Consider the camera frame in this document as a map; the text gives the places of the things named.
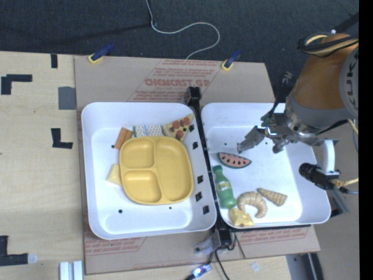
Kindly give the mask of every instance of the green bottle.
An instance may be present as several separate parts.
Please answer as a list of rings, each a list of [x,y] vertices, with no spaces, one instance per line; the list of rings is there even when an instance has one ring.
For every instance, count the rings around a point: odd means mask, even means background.
[[[214,166],[212,170],[216,175],[215,186],[220,200],[220,207],[232,208],[236,206],[237,200],[233,196],[233,190],[229,179],[227,179],[223,174],[223,168],[220,165],[217,165]]]

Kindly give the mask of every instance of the black hole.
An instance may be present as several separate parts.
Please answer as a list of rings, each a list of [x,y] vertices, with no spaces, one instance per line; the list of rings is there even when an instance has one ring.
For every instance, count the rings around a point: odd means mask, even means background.
[[[196,194],[196,201],[198,202],[202,198],[202,192]]]
[[[208,205],[205,205],[205,206],[203,207],[203,214],[205,215],[205,214],[207,214],[209,211],[210,211],[209,206],[208,206]]]

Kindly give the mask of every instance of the white cable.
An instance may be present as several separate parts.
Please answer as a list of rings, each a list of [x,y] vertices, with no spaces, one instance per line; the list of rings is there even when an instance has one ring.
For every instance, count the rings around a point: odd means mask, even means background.
[[[161,33],[161,34],[176,34],[176,33],[182,32],[182,31],[184,31],[185,29],[187,29],[187,28],[189,28],[189,27],[192,27],[192,26],[195,26],[195,25],[207,25],[207,26],[212,27],[212,28],[216,31],[216,33],[217,33],[217,40],[216,40],[216,42],[215,42],[213,45],[211,45],[211,46],[209,46],[209,47],[207,47],[207,48],[203,48],[203,49],[200,49],[200,50],[194,51],[193,53],[189,54],[188,57],[187,57],[186,59],[189,59],[192,55],[194,55],[194,54],[196,54],[196,53],[199,53],[199,52],[202,52],[202,51],[205,51],[205,50],[211,49],[211,48],[215,47],[215,46],[219,43],[219,41],[220,41],[220,33],[219,33],[218,29],[217,29],[214,25],[212,25],[212,24],[210,24],[210,23],[206,23],[206,22],[196,22],[196,23],[192,23],[192,24],[187,25],[187,26],[185,26],[184,28],[181,28],[181,29],[176,30],[176,31],[161,31],[161,30],[158,30],[158,29],[154,26],[154,24],[153,24],[153,13],[152,13],[152,10],[151,10],[151,8],[150,8],[149,1],[148,1],[148,0],[145,0],[145,1],[146,1],[147,10],[149,11],[149,15],[150,15],[150,24],[151,24],[153,30],[156,31],[156,32],[158,32],[158,33]]]

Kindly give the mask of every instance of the yellow plate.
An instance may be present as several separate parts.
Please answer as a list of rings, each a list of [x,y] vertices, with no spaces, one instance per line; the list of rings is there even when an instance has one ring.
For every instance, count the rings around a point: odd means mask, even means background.
[[[119,154],[122,185],[140,204],[173,204],[193,191],[188,151],[179,140],[142,136],[124,142]]]

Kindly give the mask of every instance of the blue clamp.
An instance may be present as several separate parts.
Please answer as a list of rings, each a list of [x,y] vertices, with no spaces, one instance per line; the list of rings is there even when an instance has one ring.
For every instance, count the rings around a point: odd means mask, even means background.
[[[233,66],[233,61],[239,60],[240,57],[241,57],[241,50],[240,49],[235,50],[233,54],[231,55],[231,57],[222,63],[221,68],[226,72],[229,71]]]
[[[94,54],[88,56],[89,62],[92,64],[99,63],[103,59],[103,56],[109,55],[110,52],[114,49],[114,47],[114,44],[105,45],[104,47],[97,50]]]

